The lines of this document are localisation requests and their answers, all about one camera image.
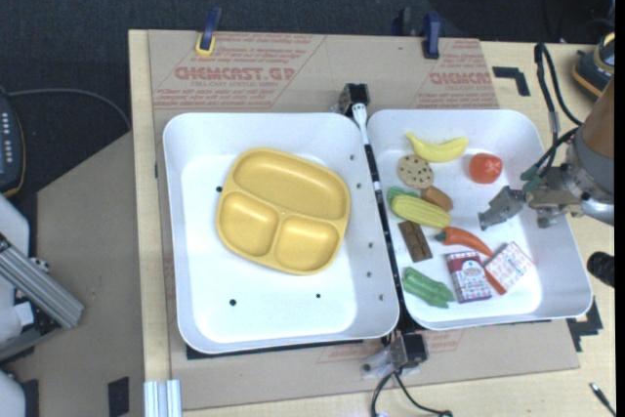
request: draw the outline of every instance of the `yellow plate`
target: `yellow plate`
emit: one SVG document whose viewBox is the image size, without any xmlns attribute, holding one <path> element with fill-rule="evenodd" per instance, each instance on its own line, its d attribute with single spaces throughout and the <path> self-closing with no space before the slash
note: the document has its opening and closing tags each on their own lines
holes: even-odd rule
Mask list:
<svg viewBox="0 0 625 417">
<path fill-rule="evenodd" d="M 324 270 L 350 216 L 350 192 L 335 172 L 284 151 L 249 149 L 230 168 L 217 232 L 235 254 L 294 274 Z"/>
</svg>

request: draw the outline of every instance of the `white tray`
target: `white tray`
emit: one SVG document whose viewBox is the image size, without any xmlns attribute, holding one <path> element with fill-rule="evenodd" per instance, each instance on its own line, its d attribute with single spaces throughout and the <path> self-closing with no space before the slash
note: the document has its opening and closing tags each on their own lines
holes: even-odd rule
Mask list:
<svg viewBox="0 0 625 417">
<path fill-rule="evenodd" d="M 396 325 L 395 282 L 360 133 L 336 113 L 185 113 L 163 133 L 178 324 L 207 354 L 381 338 Z M 230 252 L 215 227 L 230 166 L 254 147 L 335 171 L 352 213 L 332 265 L 292 275 Z"/>
<path fill-rule="evenodd" d="M 561 218 L 555 226 L 541 229 L 536 212 L 525 207 L 506 223 L 482 231 L 478 212 L 488 209 L 488 202 L 505 186 L 521 188 L 520 174 L 543 154 L 538 132 L 520 113 L 510 110 L 382 110 L 374 113 L 368 132 L 375 153 L 385 195 L 393 186 L 402 187 L 396 168 L 399 158 L 412 153 L 405 138 L 407 132 L 432 143 L 442 143 L 459 136 L 469 138 L 469 146 L 458 159 L 433 163 L 435 186 L 454 202 L 452 226 L 478 235 L 493 250 L 515 241 L 534 261 L 535 271 L 504 296 L 472 303 L 450 303 L 448 310 L 428 306 L 411 294 L 404 294 L 410 315 L 421 325 L 434 330 L 495 323 L 573 317 L 585 313 L 592 302 L 592 291 L 584 264 L 570 230 Z M 492 185 L 479 185 L 468 175 L 473 154 L 486 151 L 503 160 L 504 170 Z M 388 201 L 387 213 L 391 238 L 400 273 L 412 266 L 424 274 L 447 283 L 453 290 L 443 256 L 460 250 L 444 246 L 434 239 L 436 229 L 424 228 L 433 258 L 412 263 Z"/>
</svg>

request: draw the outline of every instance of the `wooden table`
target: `wooden table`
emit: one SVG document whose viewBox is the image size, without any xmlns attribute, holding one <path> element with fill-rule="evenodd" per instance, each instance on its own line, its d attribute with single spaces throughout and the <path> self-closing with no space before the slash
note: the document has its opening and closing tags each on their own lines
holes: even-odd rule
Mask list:
<svg viewBox="0 0 625 417">
<path fill-rule="evenodd" d="M 145 377 L 147 381 L 162 382 L 171 378 L 171 364 L 168 352 L 158 190 L 154 179 L 155 142 L 147 32 L 131 30 L 129 42 Z M 567 106 L 576 116 L 585 117 L 593 101 L 573 82 L 570 69 L 576 59 L 576 52 L 588 51 L 591 48 L 570 45 L 548 47 L 559 72 L 562 93 Z M 546 107 L 536 78 L 533 44 L 488 42 L 481 43 L 481 48 L 489 68 L 513 66 L 525 75 L 531 98 L 520 98 L 513 80 L 493 77 L 497 100 L 500 107 L 515 109 L 529 117 L 538 128 L 543 145 L 547 145 L 551 136 Z M 561 124 L 563 131 L 572 127 L 563 114 L 561 114 Z M 613 228 L 590 218 L 572 220 L 571 228 L 584 260 L 597 250 L 613 255 Z M 591 278 L 591 283 L 604 329 L 597 336 L 583 338 L 583 352 L 579 354 L 581 364 L 579 369 L 487 381 L 436 384 L 413 389 L 415 398 L 426 406 L 450 408 L 457 417 L 608 415 L 607 410 L 591 392 L 589 383 L 597 383 L 615 405 L 614 289 L 594 278 Z M 275 417 L 276 415 L 367 416 L 370 399 L 371 393 L 320 396 L 196 410 L 186 412 L 186 415 L 193 417 L 212 415 L 223 417 L 243 415 L 260 417 Z M 384 391 L 379 398 L 378 409 L 383 409 L 389 415 L 396 417 L 421 415 L 398 389 Z"/>
</svg>

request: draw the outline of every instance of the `carrot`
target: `carrot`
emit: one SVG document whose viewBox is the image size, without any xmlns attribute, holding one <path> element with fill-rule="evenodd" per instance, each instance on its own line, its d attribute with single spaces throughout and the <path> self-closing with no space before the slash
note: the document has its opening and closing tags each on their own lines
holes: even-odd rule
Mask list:
<svg viewBox="0 0 625 417">
<path fill-rule="evenodd" d="M 493 252 L 488 248 L 488 245 L 465 229 L 448 226 L 443 228 L 442 232 L 435 236 L 435 239 L 443 245 L 465 245 L 486 256 L 493 256 Z"/>
</svg>

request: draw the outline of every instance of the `red tomato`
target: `red tomato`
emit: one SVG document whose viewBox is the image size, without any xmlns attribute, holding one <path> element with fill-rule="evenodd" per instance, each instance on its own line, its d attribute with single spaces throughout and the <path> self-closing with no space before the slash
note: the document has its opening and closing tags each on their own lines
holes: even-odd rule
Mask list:
<svg viewBox="0 0 625 417">
<path fill-rule="evenodd" d="M 501 174 L 503 162 L 501 158 L 490 153 L 478 153 L 469 163 L 471 179 L 481 185 L 493 183 Z"/>
</svg>

